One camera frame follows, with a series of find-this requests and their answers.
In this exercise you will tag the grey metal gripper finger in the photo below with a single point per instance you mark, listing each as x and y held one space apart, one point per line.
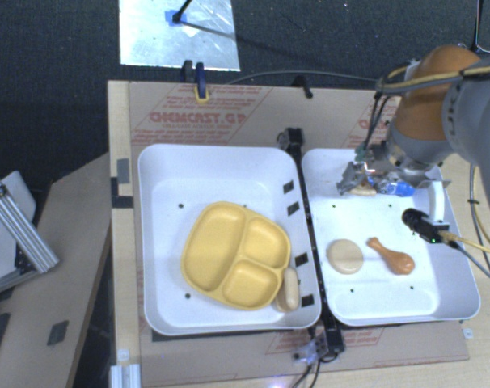
345 181
361 173

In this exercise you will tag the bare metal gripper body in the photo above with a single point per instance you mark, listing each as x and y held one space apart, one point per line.
406 170

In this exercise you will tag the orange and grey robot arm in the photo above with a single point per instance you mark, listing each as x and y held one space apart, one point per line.
427 107

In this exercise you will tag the beige pizza slice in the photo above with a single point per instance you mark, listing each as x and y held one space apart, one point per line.
364 192

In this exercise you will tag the clear plastic bottle blue label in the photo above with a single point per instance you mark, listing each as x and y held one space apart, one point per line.
398 188

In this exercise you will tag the thin black and white rod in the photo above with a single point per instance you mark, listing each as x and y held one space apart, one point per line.
309 224

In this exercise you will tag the beige round biscuit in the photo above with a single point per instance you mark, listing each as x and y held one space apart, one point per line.
345 256

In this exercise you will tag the brown chicken drumstick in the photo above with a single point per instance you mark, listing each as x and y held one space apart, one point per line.
396 259

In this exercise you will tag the white plastic tray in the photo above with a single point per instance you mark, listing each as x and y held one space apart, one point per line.
212 168
374 301

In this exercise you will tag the beige bread roll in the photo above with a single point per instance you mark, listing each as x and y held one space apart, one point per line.
289 293

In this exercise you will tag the yellow divided plate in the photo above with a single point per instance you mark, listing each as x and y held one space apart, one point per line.
229 253

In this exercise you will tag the brown cardboard board red print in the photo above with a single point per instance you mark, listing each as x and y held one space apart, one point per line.
212 111

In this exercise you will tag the black cylinder on white bracket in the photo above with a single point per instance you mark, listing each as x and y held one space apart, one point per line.
421 222

